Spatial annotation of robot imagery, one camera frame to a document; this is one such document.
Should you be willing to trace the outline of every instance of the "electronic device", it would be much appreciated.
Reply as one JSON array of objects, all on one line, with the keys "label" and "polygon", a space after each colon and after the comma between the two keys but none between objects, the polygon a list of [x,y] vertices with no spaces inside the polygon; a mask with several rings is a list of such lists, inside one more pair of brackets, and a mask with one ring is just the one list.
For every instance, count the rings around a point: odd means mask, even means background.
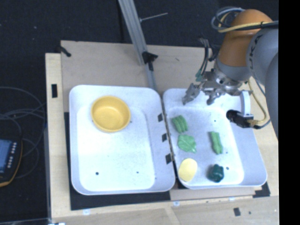
[{"label": "electronic device", "polygon": [[22,157],[23,144],[19,136],[0,134],[0,187],[14,179]]}]

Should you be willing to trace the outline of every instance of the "cable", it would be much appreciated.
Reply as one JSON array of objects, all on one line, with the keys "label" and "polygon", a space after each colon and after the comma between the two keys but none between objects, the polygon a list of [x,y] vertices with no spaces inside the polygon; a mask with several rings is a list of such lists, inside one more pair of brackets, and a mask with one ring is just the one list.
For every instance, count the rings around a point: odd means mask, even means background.
[{"label": "cable", "polygon": [[268,28],[268,27],[275,27],[278,25],[278,21],[276,22],[252,22],[242,25],[233,26],[230,28],[225,29],[219,29],[218,32],[229,32],[233,30],[252,30],[252,29],[262,29],[262,28]]},{"label": "cable", "polygon": [[217,12],[216,12],[216,14],[215,14],[215,16],[211,19],[211,26],[214,28],[214,29],[216,29],[216,30],[221,30],[221,29],[223,29],[224,27],[227,27],[227,28],[229,28],[230,27],[230,25],[229,24],[227,24],[227,23],[224,23],[224,19],[230,14],[230,13],[240,13],[240,12],[242,12],[242,11],[244,11],[244,9],[242,9],[242,8],[240,8],[240,7],[223,7],[223,8],[221,8],[221,9],[219,9]]},{"label": "cable", "polygon": [[266,96],[266,93],[264,92],[263,88],[261,87],[261,85],[259,84],[259,82],[257,81],[257,79],[255,79],[256,85],[258,86],[259,90],[262,92],[262,94],[264,96]]},{"label": "cable", "polygon": [[207,39],[204,39],[203,37],[198,38],[198,41],[201,42],[204,45],[204,59],[202,62],[202,65],[200,66],[200,69],[196,73],[196,81],[200,82],[202,80],[202,76],[204,75],[204,72],[206,70],[207,64],[209,61],[212,61],[212,58],[209,58],[209,48],[210,44]]},{"label": "cable", "polygon": [[[249,85],[250,90],[253,91],[253,88],[252,88],[250,79],[248,80],[248,85]],[[268,124],[270,123],[270,119],[269,119],[269,121],[267,121],[266,124],[264,124],[264,125],[262,125],[262,126],[258,126],[258,125],[257,125],[257,124],[262,124],[262,123],[264,123],[264,122],[266,121],[266,119],[267,119],[267,112],[266,112],[265,109],[263,108],[262,104],[259,102],[259,100],[258,100],[258,98],[256,97],[254,91],[253,91],[252,95],[253,95],[253,98],[255,99],[256,103],[257,103],[258,106],[260,107],[261,111],[263,112],[264,118],[263,118],[262,120],[248,120],[247,122],[249,122],[249,123],[253,126],[253,128],[261,129],[261,128],[265,127],[266,125],[268,125]]]},{"label": "cable", "polygon": [[263,28],[278,28],[279,21],[273,22],[252,22],[237,26],[231,26],[225,23],[225,19],[229,14],[238,14],[244,11],[244,9],[240,7],[224,7],[219,9],[215,16],[211,20],[212,28],[216,29],[220,33],[229,32],[233,30],[252,30],[252,29],[263,29]]},{"label": "cable", "polygon": [[219,50],[221,48],[220,45],[213,45],[213,44],[210,44],[210,48],[212,50],[212,55],[211,57],[208,59],[209,62],[212,62],[214,61],[216,58],[217,58],[217,55],[219,53]]},{"label": "cable", "polygon": [[[38,144],[40,143],[42,137],[43,137],[43,134],[44,134],[44,128],[45,128],[45,109],[44,109],[44,106],[46,103],[41,103],[40,100],[34,96],[33,94],[29,93],[28,91],[25,91],[23,89],[19,89],[19,88],[14,88],[14,87],[3,87],[3,86],[0,86],[0,90],[16,90],[16,91],[20,91],[22,93],[25,93],[27,95],[29,95],[30,97],[34,98],[37,103],[38,103],[38,107],[36,108],[33,108],[33,109],[30,109],[30,108],[23,108],[23,109],[16,109],[16,110],[12,110],[12,111],[9,111],[9,112],[6,112],[4,114],[0,114],[0,120],[11,120],[13,121],[17,126],[18,126],[18,130],[19,130],[19,133],[22,137],[22,141],[23,142],[28,142],[30,143],[32,146],[31,149],[29,149],[29,151],[27,151],[26,153],[24,153],[22,155],[22,157],[26,157],[27,155],[29,155],[33,150],[36,151],[37,153],[37,159],[36,159],[36,163],[34,164],[34,166],[25,174],[23,175],[20,175],[18,177],[15,177],[15,178],[23,178],[27,175],[29,175],[37,166],[38,164],[38,161],[39,161],[39,151],[37,149],[37,146]],[[19,120],[19,119],[22,119],[28,115],[31,115],[31,116],[35,116],[37,118],[40,118],[42,119],[42,124],[43,124],[43,127],[41,129],[41,133],[39,134],[38,136],[38,139],[37,141],[34,143],[33,141],[31,141],[30,139],[27,139],[27,138],[24,138],[23,137],[23,131],[22,131],[22,127],[21,125],[16,121],[16,120]]]},{"label": "cable", "polygon": [[[35,146],[35,144],[32,141],[30,141],[30,140],[27,140],[27,141],[30,142],[31,145]],[[32,166],[32,168],[28,172],[26,172],[26,173],[24,173],[22,175],[19,175],[19,176],[15,176],[15,179],[20,179],[20,178],[26,177],[27,175],[31,174],[32,171],[37,167],[38,162],[39,162],[39,151],[38,151],[38,149],[36,147],[34,148],[34,150],[37,152],[37,158],[36,158],[35,164]]]}]

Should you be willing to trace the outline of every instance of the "yellow cable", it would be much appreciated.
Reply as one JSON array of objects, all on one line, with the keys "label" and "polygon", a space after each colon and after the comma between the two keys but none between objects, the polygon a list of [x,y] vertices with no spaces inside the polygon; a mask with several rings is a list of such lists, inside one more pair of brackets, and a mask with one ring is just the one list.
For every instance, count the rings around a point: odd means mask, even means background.
[{"label": "yellow cable", "polygon": [[[250,82],[250,79],[248,79],[248,85],[249,85],[250,90],[253,91],[252,85],[251,85],[251,82]],[[264,118],[263,118],[262,120],[248,120],[248,122],[249,122],[251,125],[262,124],[262,123],[264,123],[264,122],[266,121],[266,119],[267,119],[267,113],[266,113],[265,109],[263,108],[263,106],[261,105],[261,103],[258,101],[258,99],[257,99],[257,97],[256,97],[256,95],[255,95],[255,93],[254,93],[254,91],[253,91],[252,95],[253,95],[253,98],[255,99],[255,101],[257,102],[257,104],[259,105],[260,109],[262,110],[262,112],[263,112],[263,114],[264,114]]]},{"label": "yellow cable", "polygon": [[221,20],[221,22],[224,22],[225,18],[228,16],[228,14],[230,14],[230,12],[228,12],[228,13],[225,13],[225,14],[224,14],[224,16],[223,16],[223,17],[220,19],[220,20]]},{"label": "yellow cable", "polygon": [[237,30],[237,29],[241,29],[241,28],[263,25],[263,24],[268,24],[268,23],[272,23],[272,22],[251,22],[251,23],[247,23],[247,24],[233,26],[230,28],[220,29],[220,30],[218,30],[218,32],[229,32],[229,31],[233,31],[233,30]]}]

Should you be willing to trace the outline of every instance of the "green pepper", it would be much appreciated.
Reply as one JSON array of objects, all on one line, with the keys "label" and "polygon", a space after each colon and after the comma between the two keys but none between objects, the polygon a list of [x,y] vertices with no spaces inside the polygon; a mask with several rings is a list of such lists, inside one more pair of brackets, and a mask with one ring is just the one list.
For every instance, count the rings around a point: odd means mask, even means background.
[{"label": "green pepper", "polygon": [[187,121],[184,119],[183,116],[178,116],[175,118],[172,118],[172,122],[179,133],[186,132],[188,130],[188,124]]},{"label": "green pepper", "polygon": [[192,136],[189,135],[179,135],[178,136],[178,147],[185,152],[196,153],[196,142]]},{"label": "green pepper", "polygon": [[218,164],[214,164],[208,173],[208,179],[214,182],[220,182],[224,178],[224,168]]},{"label": "green pepper", "polygon": [[212,140],[212,149],[216,154],[223,153],[223,146],[220,139],[220,134],[216,132],[210,132],[210,137]]}]

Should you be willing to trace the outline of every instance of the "black floor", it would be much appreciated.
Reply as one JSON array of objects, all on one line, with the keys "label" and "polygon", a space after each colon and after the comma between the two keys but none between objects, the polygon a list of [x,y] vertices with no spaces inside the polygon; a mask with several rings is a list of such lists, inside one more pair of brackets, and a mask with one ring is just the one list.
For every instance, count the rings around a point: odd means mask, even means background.
[{"label": "black floor", "polygon": [[[0,87],[23,89],[42,104],[46,102],[45,53],[57,52],[61,40],[130,43],[126,27],[121,40],[116,0],[0,1]],[[225,6],[258,9],[273,20],[279,16],[279,0],[135,0],[135,5],[141,18],[168,13],[142,22],[149,45],[201,46],[200,35],[220,45],[223,35],[210,27],[210,20]],[[0,114],[37,106],[28,94],[0,89]],[[18,122],[24,136],[38,142],[46,123],[35,116]],[[0,126],[8,127],[3,121]],[[30,149],[31,144],[24,146]],[[43,139],[37,148],[39,157],[36,150],[25,157],[17,175],[29,171],[38,158],[36,168],[0,187],[0,223],[48,216]]]}]

